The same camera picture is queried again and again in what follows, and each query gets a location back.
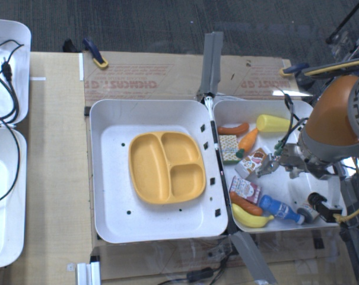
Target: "white plastic tray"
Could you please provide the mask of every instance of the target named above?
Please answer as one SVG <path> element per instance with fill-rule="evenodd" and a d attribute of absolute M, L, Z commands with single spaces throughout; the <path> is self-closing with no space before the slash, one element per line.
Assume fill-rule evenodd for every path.
<path fill-rule="evenodd" d="M 299 118 L 308 117 L 311 114 L 312 107 L 302 101 L 294 101 L 295 113 Z M 217 126 L 235 126 L 243 122 L 250 124 L 250 129 L 255 128 L 257 117 L 260 114 L 270 114 L 283 118 L 290 118 L 290 113 L 283 100 L 223 100 L 215 104 L 214 116 Z M 298 130 L 295 130 L 288 139 L 289 143 L 296 143 L 298 139 Z M 271 153 L 274 152 L 275 144 L 281 140 L 284 133 L 264 133 L 260 132 L 255 146 L 268 148 Z M 225 176 L 228 187 L 232 183 L 235 175 L 239 175 L 235 170 L 235 165 L 224 166 Z M 280 166 L 274 173 L 264 175 L 260 178 L 253 173 L 247 180 L 262 187 L 261 195 L 268 194 L 272 198 L 282 201 L 296 209 L 301 206 L 311 192 L 318 192 L 321 195 L 328 195 L 327 181 L 317 180 L 309 173 L 301 173 L 299 178 L 290 179 L 289 173 Z M 343 208 L 343 215 L 346 215 L 347 209 L 342 196 L 340 197 L 340 206 Z M 235 221 L 238 227 L 250 233 L 274 232 L 293 229 L 320 228 L 337 226 L 336 223 L 326 223 L 320 217 L 317 217 L 312 224 L 297 225 L 292 220 L 281 220 L 275 218 L 266 224 L 263 228 L 249 228 L 238 221 Z"/>
<path fill-rule="evenodd" d="M 204 105 L 193 100 L 101 100 L 92 106 L 90 122 L 94 218 L 102 239 L 128 243 L 204 238 L 225 231 L 228 217 Z M 164 205 L 139 198 L 129 174 L 128 148 L 135 136 L 151 131 L 183 132 L 198 143 L 206 173 L 199 197 Z"/>
<path fill-rule="evenodd" d="M 19 22 L 0 20 L 0 44 L 8 39 L 14 39 L 23 44 L 9 60 L 12 68 L 12 82 L 20 105 L 20 112 L 15 120 L 17 123 L 22 121 L 28 112 L 31 33 L 25 25 Z M 8 59 L 16 47 L 17 44 L 14 42 L 0 46 L 0 71 L 4 58 Z M 11 109 L 12 100 L 0 85 L 0 115 L 6 114 Z M 14 262 L 24 247 L 27 144 L 19 132 L 14 129 L 13 132 L 20 144 L 20 171 L 15 187 L 6 198 L 0 201 L 0 267 Z M 0 128 L 0 197 L 12 185 L 16 168 L 15 141 L 9 130 Z"/>

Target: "blue bottle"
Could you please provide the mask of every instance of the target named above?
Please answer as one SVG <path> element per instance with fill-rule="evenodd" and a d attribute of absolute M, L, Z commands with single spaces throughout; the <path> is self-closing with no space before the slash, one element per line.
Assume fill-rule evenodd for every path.
<path fill-rule="evenodd" d="M 272 199 L 269 195 L 263 195 L 258 206 L 280 219 L 294 220 L 297 224 L 302 224 L 304 222 L 304 216 L 302 214 L 295 213 L 289 205 L 277 201 L 276 199 Z"/>

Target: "yellow divided plate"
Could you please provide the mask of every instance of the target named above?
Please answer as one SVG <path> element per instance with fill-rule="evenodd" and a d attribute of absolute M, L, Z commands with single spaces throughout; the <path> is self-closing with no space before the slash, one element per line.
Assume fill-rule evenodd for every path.
<path fill-rule="evenodd" d="M 205 188 L 202 154 L 181 132 L 136 136 L 129 146 L 129 169 L 138 196 L 151 204 L 189 201 Z"/>

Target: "toy banana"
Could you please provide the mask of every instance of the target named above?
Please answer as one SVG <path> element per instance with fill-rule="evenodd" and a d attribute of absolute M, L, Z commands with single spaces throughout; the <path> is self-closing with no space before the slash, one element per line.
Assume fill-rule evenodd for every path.
<path fill-rule="evenodd" d="M 274 216 L 254 216 L 253 214 L 250 214 L 246 212 L 244 209 L 242 209 L 240 206 L 236 204 L 232 204 L 232 212 L 234 218 L 241 223 L 242 225 L 245 225 L 247 227 L 251 228 L 261 228 L 267 224 L 268 221 L 273 220 Z"/>

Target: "table surface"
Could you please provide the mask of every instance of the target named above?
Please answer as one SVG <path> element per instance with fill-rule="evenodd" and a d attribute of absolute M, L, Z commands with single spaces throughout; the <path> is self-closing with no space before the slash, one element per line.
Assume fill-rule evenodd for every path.
<path fill-rule="evenodd" d="M 4 284 L 75 284 L 75 265 L 89 263 L 93 248 L 79 54 L 32 52 L 30 76 L 29 112 L 17 128 L 28 144 L 24 249 L 1 274 Z M 335 248 L 329 257 L 270 264 L 279 284 L 355 284 L 345 245 L 335 239 L 326 244 Z M 158 284 L 166 279 L 103 283 Z M 246 267 L 228 268 L 217 283 L 256 284 Z"/>

